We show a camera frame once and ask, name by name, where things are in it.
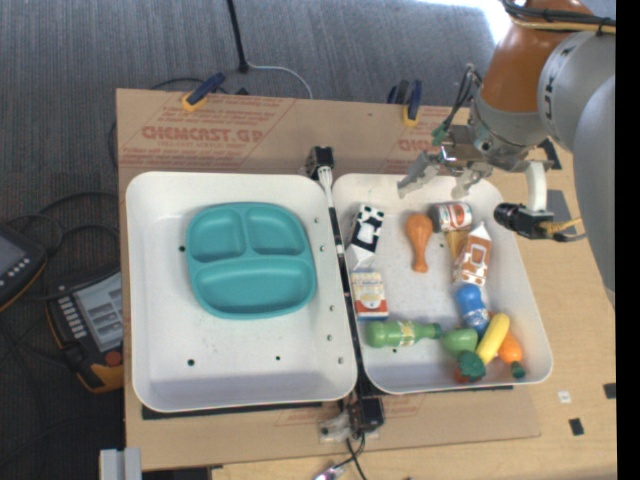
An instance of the red button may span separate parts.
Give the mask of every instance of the red button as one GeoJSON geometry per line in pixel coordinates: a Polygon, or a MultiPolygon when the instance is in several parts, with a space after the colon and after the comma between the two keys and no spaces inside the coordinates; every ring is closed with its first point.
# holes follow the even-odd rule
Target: red button
{"type": "Polygon", "coordinates": [[[118,366],[122,363],[122,354],[117,350],[112,350],[105,354],[104,360],[109,366],[118,366]]]}

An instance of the blue bottle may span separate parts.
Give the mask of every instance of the blue bottle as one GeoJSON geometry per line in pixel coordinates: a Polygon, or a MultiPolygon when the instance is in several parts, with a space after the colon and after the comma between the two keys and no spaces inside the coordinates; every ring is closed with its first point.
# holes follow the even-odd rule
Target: blue bottle
{"type": "Polygon", "coordinates": [[[455,299],[465,327],[475,329],[478,339],[482,338],[489,325],[489,311],[482,302],[480,288],[465,284],[456,291],[455,299]]]}

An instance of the yellow toy banana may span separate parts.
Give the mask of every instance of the yellow toy banana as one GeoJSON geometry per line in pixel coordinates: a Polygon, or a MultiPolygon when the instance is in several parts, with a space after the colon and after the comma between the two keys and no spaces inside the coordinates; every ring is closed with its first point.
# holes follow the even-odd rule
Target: yellow toy banana
{"type": "Polygon", "coordinates": [[[509,332],[510,324],[511,319],[504,313],[496,313],[491,318],[487,330],[476,348],[476,354],[485,365],[496,357],[500,345],[509,332]]]}

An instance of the toy chicken drumstick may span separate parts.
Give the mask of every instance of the toy chicken drumstick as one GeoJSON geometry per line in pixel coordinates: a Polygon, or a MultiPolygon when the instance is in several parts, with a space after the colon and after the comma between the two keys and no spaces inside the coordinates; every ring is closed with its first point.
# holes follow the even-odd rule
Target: toy chicken drumstick
{"type": "Polygon", "coordinates": [[[426,272],[429,266],[424,254],[427,249],[427,242],[433,234],[432,220],[422,213],[412,213],[405,223],[405,230],[413,246],[413,270],[416,272],[426,272]]]}

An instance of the teal divided plate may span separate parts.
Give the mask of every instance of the teal divided plate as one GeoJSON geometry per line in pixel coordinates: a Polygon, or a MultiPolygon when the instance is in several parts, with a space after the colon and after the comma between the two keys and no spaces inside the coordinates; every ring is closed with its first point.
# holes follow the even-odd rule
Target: teal divided plate
{"type": "Polygon", "coordinates": [[[292,313],[316,291],[307,234],[289,210],[267,203],[206,208],[189,223],[191,287],[200,305],[222,318],[292,313]]]}

